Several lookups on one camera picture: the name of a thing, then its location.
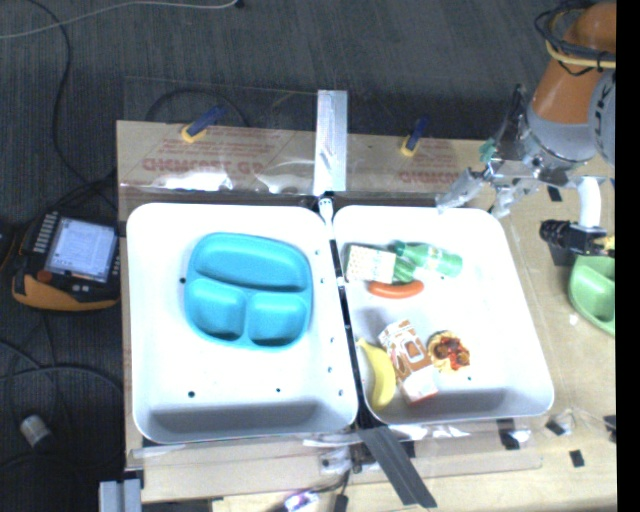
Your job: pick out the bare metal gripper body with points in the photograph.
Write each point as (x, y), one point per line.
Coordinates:
(542, 170)

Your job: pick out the grey metal cylinder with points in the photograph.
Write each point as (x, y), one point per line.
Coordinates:
(35, 430)

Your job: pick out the orange and white carton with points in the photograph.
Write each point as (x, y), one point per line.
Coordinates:
(412, 365)

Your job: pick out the yellow banana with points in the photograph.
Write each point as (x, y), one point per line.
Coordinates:
(381, 375)

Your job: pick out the brown cardboard board red print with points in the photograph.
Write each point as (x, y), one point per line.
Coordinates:
(565, 360)

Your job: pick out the green plastic bottle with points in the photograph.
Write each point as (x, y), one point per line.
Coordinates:
(432, 257)

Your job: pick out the green divided plate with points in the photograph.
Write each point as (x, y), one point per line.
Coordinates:
(592, 290)

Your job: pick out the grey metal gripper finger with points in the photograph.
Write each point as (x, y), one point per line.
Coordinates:
(462, 187)
(510, 197)

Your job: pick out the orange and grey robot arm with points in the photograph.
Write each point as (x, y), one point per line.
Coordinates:
(567, 95)

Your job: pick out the orange red sausage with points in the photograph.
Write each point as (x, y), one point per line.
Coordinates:
(396, 289)

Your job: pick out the black cylinder on white bracket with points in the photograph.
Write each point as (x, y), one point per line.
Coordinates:
(575, 235)

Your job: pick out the blue divided plate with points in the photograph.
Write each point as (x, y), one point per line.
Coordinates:
(247, 290)

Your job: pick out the white plastic tray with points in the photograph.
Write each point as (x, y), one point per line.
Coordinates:
(240, 390)
(495, 325)

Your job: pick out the slice of pizza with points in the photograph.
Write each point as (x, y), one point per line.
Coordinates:
(450, 350)

